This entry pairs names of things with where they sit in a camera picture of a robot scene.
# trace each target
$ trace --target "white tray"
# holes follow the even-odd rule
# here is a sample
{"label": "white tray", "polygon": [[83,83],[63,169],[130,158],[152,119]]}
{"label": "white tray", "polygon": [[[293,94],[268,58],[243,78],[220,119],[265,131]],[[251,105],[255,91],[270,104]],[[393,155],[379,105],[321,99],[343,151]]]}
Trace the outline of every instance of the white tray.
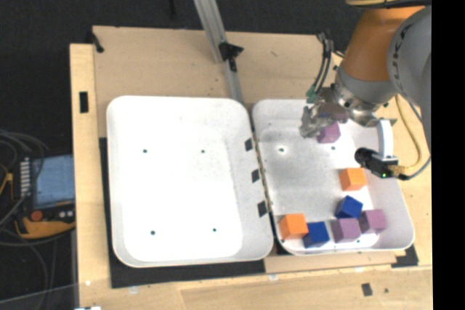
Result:
{"label": "white tray", "polygon": [[231,99],[119,97],[107,110],[115,254],[154,267],[264,258],[273,236],[251,124]]}
{"label": "white tray", "polygon": [[[267,99],[253,109],[253,122],[264,169],[275,225],[289,213],[304,213],[307,222],[324,221],[331,240],[317,248],[305,248],[301,239],[282,240],[281,245],[294,255],[348,250],[401,250],[414,238],[411,218],[396,179],[380,179],[366,171],[368,186],[344,192],[339,172],[359,167],[355,150],[378,149],[375,128],[364,128],[353,121],[340,125],[341,137],[333,144],[304,139],[299,133],[305,101]],[[330,221],[336,219],[337,203],[351,195],[363,203],[363,209],[383,210],[387,228],[379,234],[363,234],[355,242],[335,243]]]}

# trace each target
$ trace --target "cube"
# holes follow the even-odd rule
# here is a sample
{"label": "cube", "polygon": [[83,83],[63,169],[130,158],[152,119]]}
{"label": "cube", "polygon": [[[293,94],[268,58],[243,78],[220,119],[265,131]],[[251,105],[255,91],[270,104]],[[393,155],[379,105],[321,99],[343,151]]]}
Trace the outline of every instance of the cube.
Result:
{"label": "cube", "polygon": [[331,230],[336,243],[353,242],[362,235],[358,220],[354,218],[331,221]]}
{"label": "cube", "polygon": [[335,121],[330,126],[320,130],[320,133],[317,136],[317,141],[320,144],[332,144],[333,142],[336,142],[340,136],[341,131],[339,130],[339,124]]}
{"label": "cube", "polygon": [[362,208],[362,202],[348,195],[339,201],[334,216],[338,219],[358,219],[362,212]]}
{"label": "cube", "polygon": [[308,226],[303,213],[286,214],[279,221],[279,227],[284,240],[300,239],[308,234]]}
{"label": "cube", "polygon": [[386,229],[386,217],[383,210],[373,209],[371,211],[363,211],[358,220],[362,234],[371,234],[381,232]]}
{"label": "cube", "polygon": [[310,222],[307,227],[308,234],[302,238],[305,248],[320,247],[329,242],[330,237],[324,221]]}
{"label": "cube", "polygon": [[339,181],[344,191],[356,191],[364,187],[366,180],[363,168],[346,168],[339,174]]}

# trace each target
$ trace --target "black clamp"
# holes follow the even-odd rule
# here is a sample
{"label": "black clamp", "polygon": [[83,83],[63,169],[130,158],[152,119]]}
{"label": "black clamp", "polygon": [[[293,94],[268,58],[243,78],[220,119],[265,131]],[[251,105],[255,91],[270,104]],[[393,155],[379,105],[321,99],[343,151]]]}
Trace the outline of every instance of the black clamp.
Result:
{"label": "black clamp", "polygon": [[230,64],[231,71],[238,71],[238,68],[235,64],[235,58],[244,50],[241,46],[234,46],[232,44],[223,42],[219,45],[219,52],[223,61],[228,61]]}

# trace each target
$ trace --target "plywood surface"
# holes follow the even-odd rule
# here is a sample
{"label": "plywood surface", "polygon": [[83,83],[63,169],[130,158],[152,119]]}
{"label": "plywood surface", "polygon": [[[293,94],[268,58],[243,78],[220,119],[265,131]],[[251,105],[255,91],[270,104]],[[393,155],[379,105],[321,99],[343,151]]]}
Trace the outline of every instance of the plywood surface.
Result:
{"label": "plywood surface", "polygon": [[[221,288],[218,294],[226,297],[235,297],[244,288],[249,290],[256,285],[257,294],[266,292],[263,288],[268,288],[267,283],[271,282],[267,275],[144,286],[137,288],[138,294],[132,294],[127,288],[111,289],[98,147],[99,136],[105,135],[106,106],[112,98],[122,94],[228,97],[228,92],[223,69],[213,62],[203,31],[98,26],[94,27],[94,33],[105,49],[102,54],[91,45],[70,46],[81,305],[96,303],[104,309],[153,309],[155,301],[157,309],[200,309],[203,296],[211,297],[209,288],[213,291]],[[238,70],[244,101],[249,109],[264,98],[304,98],[321,62],[321,45],[315,36],[228,33],[228,38],[230,43],[245,48],[238,58]],[[89,95],[87,113],[79,112],[81,91]],[[396,115],[398,112],[393,103],[383,108],[381,113],[384,117]],[[419,124],[412,122],[415,131],[421,134]],[[396,153],[401,160],[412,161],[414,149],[408,143],[405,128],[398,123],[394,132],[395,144],[399,147]],[[402,182],[401,187],[416,229],[415,248],[420,269],[431,271],[430,168],[418,178]],[[296,260],[292,259],[295,257],[272,254],[266,258],[265,265],[267,273],[280,273],[280,280],[297,280],[301,283],[299,285],[304,285],[302,283],[307,276],[316,271],[335,269],[336,274],[327,273],[334,276],[338,268],[346,267],[353,271],[347,274],[356,277],[361,267],[379,268],[390,277],[397,272],[390,269],[390,264],[396,261],[396,255],[402,254],[350,253],[337,258],[324,255]],[[418,282],[417,291],[428,298],[432,293],[430,284]],[[205,305],[211,307],[202,309],[221,308],[209,303],[207,298]],[[231,309],[262,309],[242,306],[239,299],[236,307],[233,306],[234,301],[231,304]],[[292,309],[293,306],[288,303],[275,308]]]}

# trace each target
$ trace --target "purple block in gripper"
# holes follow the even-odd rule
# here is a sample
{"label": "purple block in gripper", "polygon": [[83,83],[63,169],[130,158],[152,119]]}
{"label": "purple block in gripper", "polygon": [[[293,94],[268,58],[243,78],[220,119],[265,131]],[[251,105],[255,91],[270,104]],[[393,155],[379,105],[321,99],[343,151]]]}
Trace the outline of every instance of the purple block in gripper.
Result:
{"label": "purple block in gripper", "polygon": [[332,144],[336,142],[340,136],[341,131],[339,130],[339,123],[335,121],[330,126],[321,129],[317,136],[317,141],[320,144]]}
{"label": "purple block in gripper", "polygon": [[331,230],[336,243],[353,242],[362,234],[358,220],[355,218],[331,221]]}
{"label": "purple block in gripper", "polygon": [[386,217],[381,209],[363,211],[360,214],[358,222],[363,234],[381,232],[387,227]]}

